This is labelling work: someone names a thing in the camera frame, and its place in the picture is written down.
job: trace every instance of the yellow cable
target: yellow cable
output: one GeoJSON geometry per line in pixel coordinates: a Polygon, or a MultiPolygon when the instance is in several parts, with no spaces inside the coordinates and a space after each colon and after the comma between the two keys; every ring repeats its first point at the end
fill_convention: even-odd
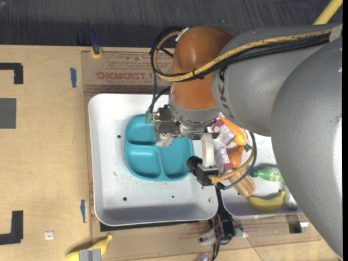
{"type": "Polygon", "coordinates": [[[313,25],[326,24],[343,4],[343,0],[331,0],[313,25]]]}
{"type": "Polygon", "coordinates": [[[248,160],[246,162],[244,162],[240,167],[238,167],[237,169],[235,169],[235,170],[233,170],[233,171],[231,171],[223,176],[209,175],[208,178],[211,180],[212,184],[217,184],[218,182],[221,182],[227,178],[230,178],[234,174],[238,173],[239,171],[241,171],[242,169],[247,167],[247,165],[251,162],[253,157],[254,157],[254,146],[252,147],[251,154],[250,154],[248,160]]]}
{"type": "MultiPolygon", "coordinates": [[[[264,39],[264,40],[258,40],[258,41],[254,41],[254,42],[250,42],[247,43],[245,45],[239,46],[235,49],[232,49],[226,53],[224,53],[223,55],[220,55],[218,57],[216,57],[214,60],[210,61],[209,63],[205,64],[204,66],[200,67],[199,69],[195,70],[195,74],[199,74],[209,68],[211,68],[212,66],[214,66],[217,63],[222,62],[223,60],[236,55],[238,53],[241,53],[243,51],[246,51],[250,48],[256,48],[259,46],[263,46],[263,45],[268,45],[268,44],[280,44],[280,43],[284,43],[284,42],[288,42],[288,41],[297,41],[297,40],[301,40],[301,39],[305,39],[305,38],[309,38],[312,36],[318,36],[318,35],[322,35],[322,34],[327,34],[330,33],[331,29],[328,30],[322,30],[322,31],[317,31],[317,32],[311,32],[311,33],[305,33],[305,34],[299,34],[299,35],[291,35],[291,36],[280,36],[280,37],[275,37],[275,38],[269,38],[269,39],[264,39]]],[[[165,36],[162,41],[157,45],[156,50],[154,51],[154,67],[156,68],[156,70],[158,69],[157,66],[157,55],[158,55],[158,50],[160,48],[160,46],[170,37],[177,35],[179,32],[172,32],[169,35],[165,36]]],[[[170,82],[176,82],[176,81],[182,81],[184,79],[188,79],[194,76],[193,72],[189,72],[186,73],[182,76],[163,76],[161,74],[158,75],[160,78],[166,80],[166,81],[170,81],[170,82]]]]}

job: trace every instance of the white basin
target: white basin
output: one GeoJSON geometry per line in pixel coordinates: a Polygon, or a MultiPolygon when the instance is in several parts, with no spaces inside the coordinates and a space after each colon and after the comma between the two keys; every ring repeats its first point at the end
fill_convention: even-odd
{"type": "MultiPolygon", "coordinates": [[[[128,170],[123,139],[126,125],[144,114],[151,100],[152,95],[99,94],[88,104],[94,207],[105,225],[200,221],[218,210],[215,188],[202,188],[192,174],[178,181],[154,182],[128,170]]],[[[162,96],[155,109],[167,102],[168,96],[162,96]]],[[[201,157],[200,141],[192,144],[194,155],[201,157]]]]}

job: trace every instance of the yellow tube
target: yellow tube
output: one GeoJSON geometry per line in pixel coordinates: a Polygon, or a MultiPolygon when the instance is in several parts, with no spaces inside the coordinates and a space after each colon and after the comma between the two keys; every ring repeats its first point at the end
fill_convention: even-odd
{"type": "Polygon", "coordinates": [[[228,179],[230,177],[232,177],[233,175],[237,174],[239,171],[243,170],[245,167],[247,167],[247,165],[251,162],[251,160],[254,157],[254,146],[252,147],[251,150],[251,154],[248,158],[248,160],[246,162],[244,162],[240,167],[238,167],[237,169],[223,175],[223,176],[218,176],[218,175],[209,175],[208,178],[211,180],[212,184],[217,184],[218,182],[221,182],[225,179],[228,179]]]}
{"type": "Polygon", "coordinates": [[[313,25],[326,24],[343,4],[343,0],[331,0],[313,25]]]}

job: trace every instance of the orange object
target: orange object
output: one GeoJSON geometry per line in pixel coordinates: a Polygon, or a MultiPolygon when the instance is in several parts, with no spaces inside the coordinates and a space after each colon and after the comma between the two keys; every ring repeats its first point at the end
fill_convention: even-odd
{"type": "MultiPolygon", "coordinates": [[[[228,158],[229,158],[229,162],[231,163],[232,169],[236,169],[239,167],[241,163],[241,156],[243,154],[243,151],[244,151],[244,146],[238,146],[237,148],[232,150],[230,153],[228,153],[228,158]]],[[[243,175],[244,175],[244,171],[239,171],[236,174],[230,176],[228,180],[231,183],[233,183],[237,181],[243,175]]],[[[252,196],[256,190],[256,186],[249,176],[246,176],[242,181],[240,181],[234,187],[240,195],[246,198],[252,196]]]]}
{"type": "MultiPolygon", "coordinates": [[[[177,42],[172,73],[187,73],[202,67],[219,56],[222,48],[232,38],[228,32],[211,26],[188,29],[177,42]]],[[[170,90],[172,99],[184,109],[199,110],[215,107],[212,76],[210,73],[204,79],[173,82],[170,90]]]]}
{"type": "Polygon", "coordinates": [[[237,143],[238,145],[244,146],[247,142],[247,138],[246,138],[244,132],[239,127],[237,127],[235,124],[228,121],[226,118],[224,118],[222,116],[220,116],[219,118],[235,134],[235,138],[233,139],[233,141],[235,143],[237,143]]]}
{"type": "Polygon", "coordinates": [[[244,146],[239,145],[237,148],[235,148],[234,150],[230,151],[230,153],[228,153],[229,162],[233,170],[238,168],[238,166],[240,165],[241,156],[243,152],[244,152],[244,146]]]}

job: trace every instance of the pink package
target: pink package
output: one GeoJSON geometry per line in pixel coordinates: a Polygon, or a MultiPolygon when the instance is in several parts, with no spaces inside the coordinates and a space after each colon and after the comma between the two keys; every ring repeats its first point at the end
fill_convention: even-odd
{"type": "Polygon", "coordinates": [[[220,119],[213,124],[212,131],[215,133],[220,132],[218,138],[225,146],[228,146],[235,138],[235,134],[220,119]]]}
{"type": "Polygon", "coordinates": [[[226,148],[219,148],[215,153],[214,160],[216,166],[219,168],[220,175],[224,175],[232,170],[226,148]]]}

